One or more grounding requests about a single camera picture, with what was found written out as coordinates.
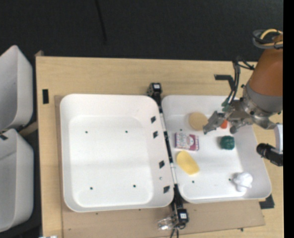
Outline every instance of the red object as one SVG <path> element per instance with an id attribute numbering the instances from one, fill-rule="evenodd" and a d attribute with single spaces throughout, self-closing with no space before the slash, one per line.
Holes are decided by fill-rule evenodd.
<path id="1" fill-rule="evenodd" d="M 220 126 L 222 129 L 226 129 L 227 128 L 227 120 L 224 120 L 224 122 L 221 124 Z"/>

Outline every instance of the yellow object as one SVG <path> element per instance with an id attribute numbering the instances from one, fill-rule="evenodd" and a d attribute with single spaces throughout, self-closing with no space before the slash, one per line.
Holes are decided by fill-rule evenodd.
<path id="1" fill-rule="evenodd" d="M 202 130 L 208 123 L 207 117 L 200 112 L 194 112 L 189 115 L 189 124 L 195 130 Z"/>
<path id="2" fill-rule="evenodd" d="M 200 168 L 187 151 L 181 151 L 177 155 L 177 164 L 189 175 L 199 172 Z"/>

